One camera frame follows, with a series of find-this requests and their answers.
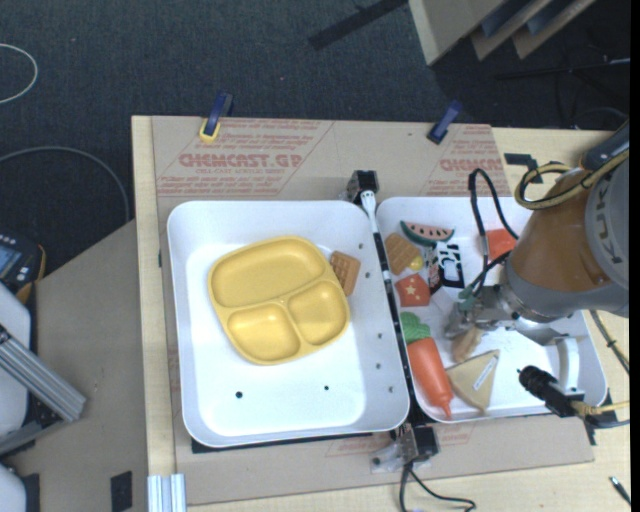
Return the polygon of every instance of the white plastic object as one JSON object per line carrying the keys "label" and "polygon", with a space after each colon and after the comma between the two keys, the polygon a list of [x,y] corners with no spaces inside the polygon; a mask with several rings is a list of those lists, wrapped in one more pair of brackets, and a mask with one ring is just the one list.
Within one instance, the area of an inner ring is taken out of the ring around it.
{"label": "white plastic object", "polygon": [[[312,241],[329,258],[360,260],[351,321],[331,345],[283,364],[242,357],[224,334],[207,288],[223,255],[277,236]],[[365,213],[345,201],[189,201],[167,223],[182,413],[198,442],[229,447],[388,431],[409,394],[380,262]]]}
{"label": "white plastic object", "polygon": [[573,337],[563,337],[556,340],[560,356],[558,384],[567,391],[577,390],[580,378],[580,350],[578,340]]}
{"label": "white plastic object", "polygon": [[0,464],[0,507],[2,512],[26,512],[27,491],[22,480]]}
{"label": "white plastic object", "polygon": [[[511,197],[501,197],[500,204],[510,226],[516,233],[521,232],[531,211],[520,207]],[[502,227],[491,197],[478,198],[478,208],[485,230]],[[436,252],[441,256],[440,261],[443,259],[442,253],[446,253],[447,258],[453,253],[459,256],[465,284],[469,284],[482,268],[482,243],[468,197],[393,197],[380,203],[377,219],[383,238],[392,232],[402,235],[401,220],[453,229],[453,236],[447,242],[439,242],[437,245]],[[394,281],[413,272],[407,269],[394,276]],[[425,278],[426,272],[424,268],[421,270]],[[487,275],[485,285],[496,283],[498,275],[499,269],[494,268]],[[444,328],[460,291],[459,288],[440,288],[432,295],[429,306],[423,308],[401,308],[399,300],[396,302],[399,311],[412,311],[419,316],[421,323],[429,325],[445,368],[455,364],[451,354],[451,341],[444,336]],[[452,417],[447,419],[442,410],[430,404],[419,389],[416,391],[418,404],[431,418],[444,423],[548,414],[549,410],[544,403],[524,389],[518,381],[519,370],[533,365],[558,379],[563,378],[571,387],[584,391],[584,401],[587,404],[600,405],[607,395],[607,383],[584,315],[578,312],[571,318],[551,322],[548,327],[559,333],[567,333],[569,338],[575,340],[575,344],[564,347],[561,344],[558,347],[550,343],[542,346],[518,332],[506,331],[504,328],[487,331],[482,335],[471,355],[500,350],[491,402],[485,414],[455,397],[450,404]],[[565,349],[566,354],[561,356],[560,351]]]}

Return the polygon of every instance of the yellow divided plate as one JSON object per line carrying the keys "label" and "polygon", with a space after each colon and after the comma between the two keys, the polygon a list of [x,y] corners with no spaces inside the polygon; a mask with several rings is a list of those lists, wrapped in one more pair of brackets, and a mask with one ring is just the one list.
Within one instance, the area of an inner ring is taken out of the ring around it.
{"label": "yellow divided plate", "polygon": [[236,349],[257,364],[291,361],[338,339],[349,304],[329,261],[298,236],[230,252],[209,271],[209,295]]}

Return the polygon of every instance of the wooden table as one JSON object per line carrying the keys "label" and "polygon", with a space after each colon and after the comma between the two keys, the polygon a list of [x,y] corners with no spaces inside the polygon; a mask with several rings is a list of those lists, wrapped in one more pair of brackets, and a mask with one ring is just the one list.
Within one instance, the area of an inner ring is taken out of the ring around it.
{"label": "wooden table", "polygon": [[[570,130],[493,129],[501,155],[524,153],[540,163],[550,160],[571,163],[580,153],[602,140],[603,132]],[[153,152],[152,119],[132,119],[136,224],[140,278],[141,323],[146,403],[148,471],[167,476],[176,472],[170,405],[165,308],[162,276],[158,267],[160,250]],[[511,184],[524,168],[509,166],[505,172]],[[623,351],[629,350],[629,323],[603,315],[612,336]],[[590,319],[614,402],[629,398],[629,380],[613,353],[604,345]],[[629,427],[599,430],[594,446],[595,462],[532,470],[430,480],[430,487],[445,496],[473,499],[479,510],[626,510],[628,505],[609,481],[616,476],[630,488],[631,456]],[[207,511],[299,511],[299,510],[398,510],[399,485],[377,485],[342,491],[244,500],[190,507]],[[407,491],[410,508],[448,510],[446,502],[426,495],[416,484]]]}

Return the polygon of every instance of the toy carrot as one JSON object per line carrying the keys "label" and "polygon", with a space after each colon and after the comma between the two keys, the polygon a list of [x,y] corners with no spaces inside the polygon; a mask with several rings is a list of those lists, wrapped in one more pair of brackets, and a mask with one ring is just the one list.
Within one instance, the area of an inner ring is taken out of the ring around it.
{"label": "toy carrot", "polygon": [[449,402],[453,399],[453,391],[445,372],[440,352],[433,338],[421,338],[407,344],[407,354],[411,373],[429,402],[440,407],[451,418]]}

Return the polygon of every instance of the black cable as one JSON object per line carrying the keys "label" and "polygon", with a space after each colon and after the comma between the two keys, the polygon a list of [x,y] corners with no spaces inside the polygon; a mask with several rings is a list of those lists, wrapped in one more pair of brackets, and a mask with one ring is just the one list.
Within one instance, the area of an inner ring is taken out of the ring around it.
{"label": "black cable", "polygon": [[413,462],[409,462],[408,464],[405,464],[405,466],[402,468],[402,477],[400,478],[400,493],[398,497],[400,500],[400,509],[402,510],[402,512],[407,512],[407,508],[404,504],[404,495],[407,487],[407,481],[409,480],[409,475],[413,477],[413,479],[418,483],[420,487],[422,487],[426,492],[428,492],[434,498],[443,500],[443,501],[455,501],[458,503],[466,503],[469,506],[464,509],[464,512],[475,510],[476,504],[474,501],[470,499],[454,498],[451,496],[442,496],[440,494],[433,492],[431,489],[429,489],[426,486],[426,484],[420,479],[420,477],[416,475],[415,471],[413,471]]}
{"label": "black cable", "polygon": [[509,257],[509,254],[511,254],[511,251],[507,251],[503,254],[501,254],[500,256],[498,256],[495,260],[492,260],[488,265],[485,265],[482,269],[482,271],[476,276],[476,278],[471,282],[471,284],[469,285],[471,288],[476,288],[476,290],[479,291],[479,289],[482,287],[477,287],[478,283],[483,283],[484,284],[484,280],[487,276],[487,274],[489,273],[489,271],[497,266],[500,265],[502,263],[505,262],[505,260]]}
{"label": "black cable", "polygon": [[[498,192],[496,191],[496,188],[493,186],[493,182],[491,181],[491,178],[484,171],[484,169],[481,169],[479,167],[469,175],[469,190],[471,191],[472,195],[475,196],[476,174],[480,174],[487,182],[487,185],[489,186],[489,190],[491,191],[491,197],[493,198],[493,202],[496,205],[496,212],[498,213],[498,217],[500,217],[500,222],[502,222],[502,225],[509,232],[509,234],[517,240],[518,235],[516,234],[515,231],[513,231],[513,229],[511,229],[511,227],[509,226],[509,223],[507,222],[507,219],[505,219],[504,214],[502,213],[500,200],[498,198]],[[472,199],[472,202],[475,202],[475,201],[477,201],[477,197],[475,197],[475,199]],[[476,212],[477,212],[477,215],[479,216],[480,212],[477,210],[477,205],[474,207],[474,216],[476,216]]]}
{"label": "black cable", "polygon": [[481,169],[481,168],[475,169],[471,174],[469,174],[468,189],[471,194],[471,209],[473,211],[473,216],[475,218],[476,225],[478,227],[478,234],[483,240],[482,271],[478,274],[478,276],[476,277],[476,279],[473,281],[471,285],[471,288],[473,289],[472,293],[476,297],[478,296],[478,294],[480,293],[480,290],[484,286],[484,281],[487,276],[487,273],[491,268],[493,268],[498,263],[494,260],[491,262],[491,264],[489,264],[486,231],[484,229],[482,215],[480,214],[480,209],[478,207],[478,194],[477,194],[477,187],[476,187],[476,176],[478,174],[480,174],[484,178],[484,180],[486,181],[489,187],[489,191],[491,192],[491,197],[493,198],[493,203],[495,204],[496,212],[498,214],[498,217],[500,218],[500,222],[502,222],[502,225],[504,226],[504,228],[514,239],[516,240],[518,239],[518,235],[515,233],[515,231],[513,231],[513,229],[511,229],[511,226],[509,226],[507,219],[505,219],[504,217],[504,213],[502,212],[502,207],[500,206],[500,200],[498,198],[498,192],[496,191],[493,185],[493,182],[491,181],[491,178],[484,171],[484,169]]}
{"label": "black cable", "polygon": [[[559,48],[560,48],[560,66],[564,65],[565,67],[569,67],[569,55],[566,48],[566,41],[564,36],[559,40]],[[562,105],[562,95],[560,93],[560,81],[562,80],[562,74],[557,73],[553,79],[553,93],[554,99],[556,102],[556,109],[558,112],[558,118],[560,119],[560,127],[563,128],[567,125],[567,116],[564,112],[564,107]]]}
{"label": "black cable", "polygon": [[11,160],[13,158],[16,158],[18,156],[22,156],[22,155],[29,155],[32,153],[40,153],[43,151],[61,151],[61,152],[65,152],[65,153],[72,153],[74,155],[79,155],[82,156],[84,158],[88,158],[89,160],[91,160],[92,162],[98,164],[100,167],[102,167],[108,174],[109,176],[111,176],[111,178],[115,181],[119,191],[120,191],[120,195],[122,196],[122,201],[124,203],[124,213],[125,213],[125,224],[127,222],[129,222],[131,220],[131,212],[129,209],[129,199],[127,197],[127,192],[124,189],[124,186],[122,185],[122,182],[118,179],[118,176],[116,176],[116,173],[113,172],[113,170],[111,169],[111,167],[109,167],[107,164],[105,164],[102,160],[100,160],[99,158],[96,158],[95,156],[89,154],[89,153],[85,153],[84,151],[81,151],[79,149],[74,149],[74,148],[68,148],[68,147],[64,147],[64,146],[38,146],[35,148],[27,148],[27,149],[23,149],[21,151],[16,151],[14,153],[9,153],[8,155],[4,155],[0,157],[0,163],[2,162],[6,162],[7,160]]}
{"label": "black cable", "polygon": [[622,352],[620,352],[620,349],[616,345],[617,341],[614,340],[611,337],[611,335],[609,334],[609,331],[604,326],[604,323],[602,323],[602,319],[598,315],[598,312],[593,310],[593,309],[591,309],[591,310],[589,310],[589,313],[591,314],[591,318],[593,319],[593,322],[596,324],[596,327],[600,331],[600,334],[602,334],[602,337],[607,342],[607,348],[610,348],[611,350],[613,350],[613,353],[615,354],[616,358],[618,359],[618,362],[622,365],[624,370],[627,372],[627,375],[630,375],[630,373],[629,373],[629,361],[624,357]]}
{"label": "black cable", "polygon": [[591,425],[593,428],[597,429],[624,427],[625,425],[629,425],[631,423],[631,419],[622,421],[601,421],[596,419],[594,416],[585,416],[584,421],[585,423]]}
{"label": "black cable", "polygon": [[576,87],[576,93],[573,96],[573,101],[571,102],[571,105],[569,106],[569,112],[568,112],[568,116],[566,118],[566,122],[567,125],[569,127],[571,127],[571,120],[573,120],[577,115],[578,115],[578,99],[580,98],[580,95],[582,94],[582,91],[587,87],[587,85],[583,82],[580,86]]}
{"label": "black cable", "polygon": [[629,118],[629,116],[627,114],[625,114],[621,110],[618,110],[617,108],[613,108],[613,107],[595,107],[595,108],[590,108],[590,109],[584,110],[584,111],[574,115],[570,120],[570,125],[571,125],[572,128],[579,129],[579,126],[577,125],[578,119],[590,116],[592,114],[598,114],[598,113],[609,114],[611,116],[617,117],[622,122],[626,121]]}

